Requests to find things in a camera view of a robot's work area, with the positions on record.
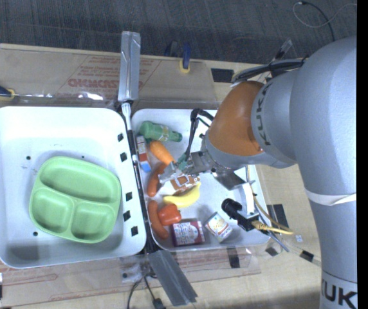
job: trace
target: green plate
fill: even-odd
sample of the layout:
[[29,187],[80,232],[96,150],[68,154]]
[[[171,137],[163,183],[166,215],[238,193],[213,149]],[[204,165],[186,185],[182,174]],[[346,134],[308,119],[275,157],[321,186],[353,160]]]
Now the green plate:
[[39,169],[30,198],[30,217],[41,230],[82,243],[98,243],[112,232],[121,185],[109,170],[58,156]]

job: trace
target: gray floor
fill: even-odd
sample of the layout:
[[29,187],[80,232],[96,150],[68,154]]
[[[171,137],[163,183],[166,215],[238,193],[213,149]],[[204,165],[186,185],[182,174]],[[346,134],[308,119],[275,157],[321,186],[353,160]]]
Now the gray floor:
[[[334,39],[355,35],[357,9],[347,6],[329,26],[311,28],[293,13],[300,0],[0,0],[0,43],[119,52],[123,30],[139,32],[142,54],[163,55],[172,40],[188,42],[191,57],[269,62],[286,39],[289,57],[311,55]],[[357,0],[304,0],[327,18]],[[297,15],[318,25],[310,5]]]

